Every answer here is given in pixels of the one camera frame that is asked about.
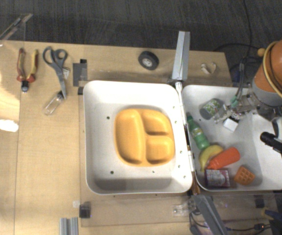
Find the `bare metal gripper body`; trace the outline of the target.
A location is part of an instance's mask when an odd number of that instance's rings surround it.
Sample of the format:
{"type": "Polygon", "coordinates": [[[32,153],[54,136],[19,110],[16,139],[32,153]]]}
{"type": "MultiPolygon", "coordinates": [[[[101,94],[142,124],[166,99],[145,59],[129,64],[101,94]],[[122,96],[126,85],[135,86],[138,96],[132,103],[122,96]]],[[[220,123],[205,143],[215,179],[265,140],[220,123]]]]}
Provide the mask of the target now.
{"type": "Polygon", "coordinates": [[[248,92],[242,95],[238,100],[233,111],[238,115],[244,115],[250,111],[254,111],[261,108],[261,102],[258,100],[253,92],[248,92]]]}

